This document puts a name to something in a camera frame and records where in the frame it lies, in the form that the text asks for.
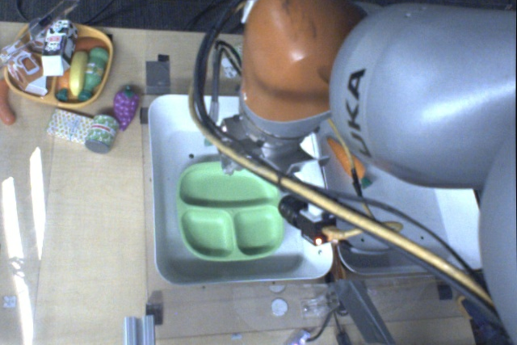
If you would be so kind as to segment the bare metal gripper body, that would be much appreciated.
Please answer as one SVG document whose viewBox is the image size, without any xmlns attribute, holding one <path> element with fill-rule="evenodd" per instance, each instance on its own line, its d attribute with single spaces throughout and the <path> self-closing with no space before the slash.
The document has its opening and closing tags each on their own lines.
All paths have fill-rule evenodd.
<svg viewBox="0 0 517 345">
<path fill-rule="evenodd" d="M 319 148 L 314 142 L 314 118 L 277 122 L 237 114 L 223 119 L 221 129 L 246 154 L 288 175 L 319 159 Z"/>
</svg>

